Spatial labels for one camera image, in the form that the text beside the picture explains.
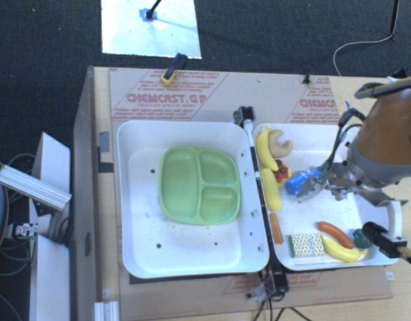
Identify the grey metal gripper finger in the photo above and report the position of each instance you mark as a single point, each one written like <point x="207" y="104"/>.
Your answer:
<point x="317" y="177"/>
<point x="309" y="193"/>

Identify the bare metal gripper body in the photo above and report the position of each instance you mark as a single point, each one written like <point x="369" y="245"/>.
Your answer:
<point x="354" y="184"/>

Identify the blue can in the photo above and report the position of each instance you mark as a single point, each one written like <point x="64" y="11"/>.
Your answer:
<point x="296" y="182"/>

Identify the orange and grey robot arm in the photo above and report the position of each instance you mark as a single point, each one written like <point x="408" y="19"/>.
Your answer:
<point x="386" y="129"/>

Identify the red and orange toy food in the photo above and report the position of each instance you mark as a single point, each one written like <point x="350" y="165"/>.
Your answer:
<point x="283" y="174"/>

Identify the white plastic tray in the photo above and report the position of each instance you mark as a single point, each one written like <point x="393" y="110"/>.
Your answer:
<point x="336" y="212"/>
<point x="192" y="249"/>

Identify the yellow corn cob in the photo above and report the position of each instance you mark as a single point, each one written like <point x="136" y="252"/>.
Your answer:
<point x="270" y="189"/>

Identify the orange carrot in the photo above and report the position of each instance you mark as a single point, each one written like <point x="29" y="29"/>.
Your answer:
<point x="276" y="229"/>

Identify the beige croissant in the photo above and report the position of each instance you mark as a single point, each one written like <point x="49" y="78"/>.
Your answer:
<point x="279" y="147"/>

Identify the orange sausage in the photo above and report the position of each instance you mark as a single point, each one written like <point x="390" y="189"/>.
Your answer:
<point x="336" y="234"/>

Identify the green patterned packet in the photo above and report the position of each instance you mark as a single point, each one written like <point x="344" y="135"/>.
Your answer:
<point x="307" y="245"/>

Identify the thin black and white rod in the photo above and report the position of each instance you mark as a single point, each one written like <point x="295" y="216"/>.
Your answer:
<point x="259" y="179"/>

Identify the dark green broccoli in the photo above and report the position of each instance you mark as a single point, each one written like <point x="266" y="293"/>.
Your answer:
<point x="359" y="241"/>

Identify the yellow banana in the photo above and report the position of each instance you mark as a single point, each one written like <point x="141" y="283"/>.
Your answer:
<point x="264" y="149"/>
<point x="341" y="252"/>

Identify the brown cardboard board red print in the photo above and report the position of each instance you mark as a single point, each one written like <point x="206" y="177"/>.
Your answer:
<point x="259" y="92"/>

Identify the green divided plate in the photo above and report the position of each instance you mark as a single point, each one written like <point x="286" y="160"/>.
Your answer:
<point x="199" y="186"/>

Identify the black cylinder on white bracket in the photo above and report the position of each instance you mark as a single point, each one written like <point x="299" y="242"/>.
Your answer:
<point x="383" y="237"/>

